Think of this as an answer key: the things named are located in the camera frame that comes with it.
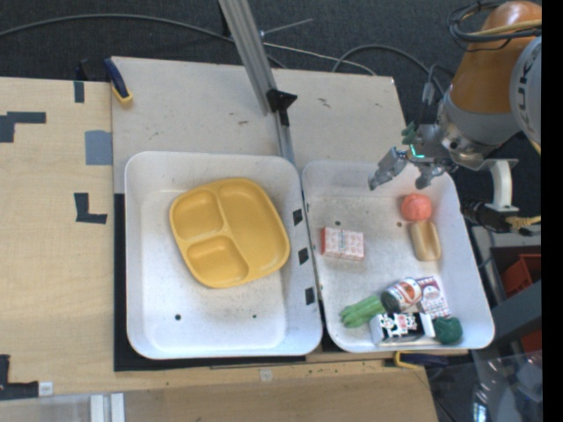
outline white tray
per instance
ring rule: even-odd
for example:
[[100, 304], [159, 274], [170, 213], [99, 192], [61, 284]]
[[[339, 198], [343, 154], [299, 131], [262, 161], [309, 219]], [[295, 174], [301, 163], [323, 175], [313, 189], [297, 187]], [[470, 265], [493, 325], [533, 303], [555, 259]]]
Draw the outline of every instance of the white tray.
[[[418, 191], [414, 180], [419, 171], [409, 164], [392, 181], [370, 191], [368, 177], [376, 169], [377, 164], [322, 160], [309, 163], [303, 170], [318, 284], [331, 338], [352, 353], [488, 346], [494, 337], [494, 322], [453, 180], [443, 175], [434, 178], [430, 187]], [[419, 261], [414, 256], [409, 222], [399, 208], [401, 197], [413, 192], [425, 193], [433, 202], [430, 220], [442, 246], [442, 257], [437, 261]], [[363, 232], [365, 259], [353, 261], [321, 255], [320, 231], [324, 226]], [[347, 305], [380, 295], [402, 278], [429, 275], [436, 276], [452, 316], [458, 317], [463, 326], [461, 343], [382, 346], [373, 342], [368, 324], [348, 329], [341, 323], [339, 313]]]
[[[244, 177], [264, 188], [291, 244], [288, 262], [267, 277], [213, 289], [187, 270], [168, 212], [181, 193]], [[314, 350], [322, 323], [296, 168], [278, 156], [142, 152], [125, 168], [127, 332], [154, 359], [297, 356]]]

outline green ball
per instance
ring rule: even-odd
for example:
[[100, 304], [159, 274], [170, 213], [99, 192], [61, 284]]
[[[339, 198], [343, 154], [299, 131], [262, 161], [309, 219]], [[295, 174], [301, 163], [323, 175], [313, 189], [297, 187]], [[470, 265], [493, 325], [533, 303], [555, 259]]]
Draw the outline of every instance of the green ball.
[[434, 330], [442, 344], [455, 344], [464, 334], [457, 317], [437, 317], [434, 321]]

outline yellow plate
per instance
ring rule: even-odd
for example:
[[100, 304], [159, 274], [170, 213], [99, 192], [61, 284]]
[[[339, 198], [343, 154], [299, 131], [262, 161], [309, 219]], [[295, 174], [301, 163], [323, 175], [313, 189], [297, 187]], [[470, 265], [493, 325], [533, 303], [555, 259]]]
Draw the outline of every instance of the yellow plate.
[[289, 238], [274, 204], [248, 178], [207, 183], [170, 208], [176, 244], [192, 275], [209, 287], [232, 287], [280, 269]]

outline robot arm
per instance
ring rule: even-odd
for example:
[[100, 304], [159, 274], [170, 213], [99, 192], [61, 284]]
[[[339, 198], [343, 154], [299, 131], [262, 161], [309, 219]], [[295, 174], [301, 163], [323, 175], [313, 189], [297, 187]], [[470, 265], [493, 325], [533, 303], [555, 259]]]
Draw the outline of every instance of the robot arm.
[[[481, 31], [461, 32], [461, 21], [479, 11], [491, 11]], [[420, 170], [418, 189], [460, 166], [489, 170], [493, 201], [470, 202], [464, 214], [507, 232], [514, 227], [509, 218], [518, 211], [511, 205], [510, 174], [517, 160], [488, 156], [520, 131], [541, 150], [541, 6], [526, 1], [474, 4], [452, 13], [450, 32], [471, 43], [438, 106], [435, 124], [412, 122], [402, 133], [407, 148], [389, 150], [369, 178], [369, 188], [391, 180], [406, 162]]]

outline yellow clip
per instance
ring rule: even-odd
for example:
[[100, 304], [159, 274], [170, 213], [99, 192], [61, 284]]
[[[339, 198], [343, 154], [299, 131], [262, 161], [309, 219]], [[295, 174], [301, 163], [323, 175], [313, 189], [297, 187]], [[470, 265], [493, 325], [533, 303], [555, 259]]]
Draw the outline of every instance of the yellow clip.
[[123, 97], [121, 96], [121, 94], [117, 91], [117, 89], [115, 89], [115, 86], [112, 86], [112, 92], [114, 94], [114, 96], [122, 103], [122, 104], [126, 104], [129, 103], [132, 99], [133, 99], [133, 94], [131, 92], [129, 92], [129, 89], [126, 87], [125, 88], [127, 90], [127, 96]]
[[393, 361], [397, 367], [403, 367], [405, 369], [420, 369], [420, 366], [401, 361], [401, 352], [395, 352], [393, 355]]

